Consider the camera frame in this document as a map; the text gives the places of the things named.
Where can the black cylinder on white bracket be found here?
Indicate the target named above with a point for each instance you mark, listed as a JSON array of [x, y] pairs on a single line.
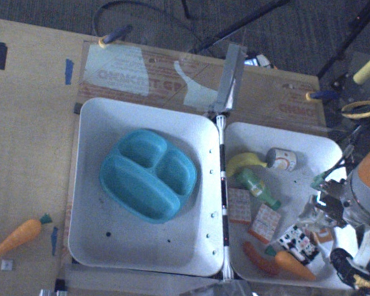
[[347, 265]]

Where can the brown cardboard board red print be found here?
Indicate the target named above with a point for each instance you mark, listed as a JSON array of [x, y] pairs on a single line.
[[269, 98]]

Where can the blue divided plate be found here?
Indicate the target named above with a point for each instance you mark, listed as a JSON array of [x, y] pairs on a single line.
[[145, 176]]

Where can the white plastic tray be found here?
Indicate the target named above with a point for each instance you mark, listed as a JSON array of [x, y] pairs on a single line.
[[312, 157], [128, 243]]

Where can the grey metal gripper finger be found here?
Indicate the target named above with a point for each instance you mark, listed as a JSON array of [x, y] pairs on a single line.
[[321, 225], [308, 212]]

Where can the black and white carton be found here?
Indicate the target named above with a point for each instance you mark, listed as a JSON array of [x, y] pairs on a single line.
[[297, 243]]

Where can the green bottle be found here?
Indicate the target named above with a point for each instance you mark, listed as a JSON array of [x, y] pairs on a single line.
[[255, 186]]

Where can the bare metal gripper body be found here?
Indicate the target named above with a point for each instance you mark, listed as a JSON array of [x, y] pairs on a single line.
[[335, 199]]

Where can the small grey cube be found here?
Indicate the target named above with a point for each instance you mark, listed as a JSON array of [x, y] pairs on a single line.
[[7, 265]]

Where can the orange and white carton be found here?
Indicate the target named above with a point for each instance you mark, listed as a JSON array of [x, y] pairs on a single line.
[[264, 223], [239, 206]]

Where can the orange carrot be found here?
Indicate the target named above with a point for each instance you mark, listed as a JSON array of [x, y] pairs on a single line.
[[292, 263], [19, 236]]

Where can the grey and orange can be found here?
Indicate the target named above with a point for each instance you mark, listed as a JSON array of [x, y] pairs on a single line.
[[282, 160]]

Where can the red sausage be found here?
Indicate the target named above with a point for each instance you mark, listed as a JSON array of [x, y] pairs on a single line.
[[259, 260]]

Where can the yellow banana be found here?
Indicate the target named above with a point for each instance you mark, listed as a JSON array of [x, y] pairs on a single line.
[[242, 160]]

